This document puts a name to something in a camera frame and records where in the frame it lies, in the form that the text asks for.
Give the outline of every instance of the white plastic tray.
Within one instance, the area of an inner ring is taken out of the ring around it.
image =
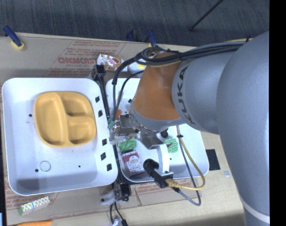
[[[33,106],[36,97],[47,91],[79,92],[90,100],[97,125],[91,142],[55,148],[39,139]],[[115,181],[118,169],[97,83],[89,79],[13,78],[4,83],[2,99],[8,181],[14,192],[45,194]]]
[[[121,90],[121,87],[126,79],[118,79],[117,85],[116,85],[116,98],[118,97],[118,94]],[[119,108],[121,109],[122,113],[128,113],[130,109],[130,103],[128,102],[129,99],[133,99],[136,89],[139,85],[139,78],[133,78],[130,79],[123,90],[123,98],[121,100]],[[113,85],[112,85],[112,80],[110,80],[106,84],[106,93],[108,95],[108,104],[111,110],[111,113],[113,112]],[[190,126],[184,124],[180,125],[180,131],[181,134],[184,136],[183,140],[186,145],[186,148],[190,152],[191,157],[201,170],[202,174],[205,175],[208,170],[209,170],[209,161],[208,157],[205,152],[204,148],[204,143],[200,134],[200,131],[195,130],[191,128]],[[168,129],[168,135],[169,137],[176,138],[177,139],[177,131],[176,127],[170,127]],[[164,141],[164,138],[161,137],[160,133],[158,133],[157,137],[161,140]],[[139,157],[141,159],[141,162],[143,163],[146,159],[153,159],[157,162],[159,162],[158,159],[158,153],[156,149],[148,150],[146,147],[138,140],[137,141],[137,147],[135,150],[138,152]],[[127,169],[122,161],[121,158],[121,153],[119,151],[119,148],[117,148],[118,154],[119,154],[119,161],[121,165],[121,170],[123,175],[131,182],[134,183],[143,183],[143,182],[151,182],[153,179],[146,173],[144,172],[143,174],[134,176],[134,177],[129,177],[129,174],[127,172]],[[170,166],[170,171],[173,171],[173,178],[174,179],[180,179],[180,178],[189,178],[190,174],[187,170],[185,161],[183,159],[182,153],[180,148],[178,149],[177,152],[175,153],[170,153],[169,154],[169,166]],[[199,174],[193,164],[190,162],[189,158],[186,156],[186,159],[188,161],[188,164],[190,166],[190,170],[192,172],[192,176],[194,177],[199,177]]]

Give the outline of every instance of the table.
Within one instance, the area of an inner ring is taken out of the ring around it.
[[[146,43],[127,41],[96,40],[84,38],[71,38],[49,35],[17,33],[25,42],[25,48],[18,51],[11,47],[9,38],[0,38],[0,115],[2,138],[4,138],[2,114],[2,84],[14,77],[86,77],[91,71],[91,64],[70,67],[62,63],[65,59],[83,57],[97,58],[102,51],[123,58],[133,57],[147,47]],[[187,51],[192,47],[161,45],[163,48]],[[134,194],[129,204],[121,203],[120,213],[128,224],[143,225],[244,225],[244,211],[239,199],[236,186],[226,161],[224,151],[217,135],[202,133],[206,149],[215,149],[220,164],[220,170],[209,171],[205,188],[201,191],[202,204],[194,206],[178,194],[163,194],[157,191],[154,195],[161,203],[148,203],[150,198]],[[36,197],[21,197],[16,195],[9,187],[7,178],[7,158],[4,140],[2,141],[6,208],[8,225],[16,225],[26,221],[52,219],[53,225],[65,226],[110,226],[109,206],[100,207],[98,196],[108,192],[110,187],[96,187],[69,192],[52,194],[51,204],[43,210],[28,216],[20,217],[17,213],[19,205],[29,202]]]

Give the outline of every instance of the yellow cable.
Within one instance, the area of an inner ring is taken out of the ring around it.
[[[185,150],[186,154],[188,155],[188,158],[190,159],[190,161],[194,165],[195,169],[199,173],[199,175],[200,175],[200,177],[201,177],[201,179],[203,181],[203,184],[200,187],[185,186],[185,185],[182,185],[182,184],[179,184],[179,183],[175,182],[171,178],[166,179],[166,183],[168,184],[169,187],[184,188],[184,189],[195,190],[195,191],[201,190],[201,189],[203,189],[203,187],[205,185],[205,178],[204,178],[201,170],[198,168],[198,166],[196,165],[196,163],[192,159],[192,157],[191,157],[190,153],[188,152],[188,150],[186,148],[186,145],[185,145],[185,143],[184,143],[184,141],[183,141],[183,139],[181,137],[180,137],[180,141],[182,143],[182,146],[184,147],[184,150]]]

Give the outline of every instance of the yellow divided plate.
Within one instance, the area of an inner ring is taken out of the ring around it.
[[[91,103],[77,92],[40,94],[34,103],[34,117],[39,138],[49,146],[83,145],[97,132]]]

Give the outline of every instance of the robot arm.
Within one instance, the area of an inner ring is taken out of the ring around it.
[[[236,52],[147,66],[132,104],[149,135],[183,123],[220,135],[247,226],[270,224],[268,76],[269,32]]]

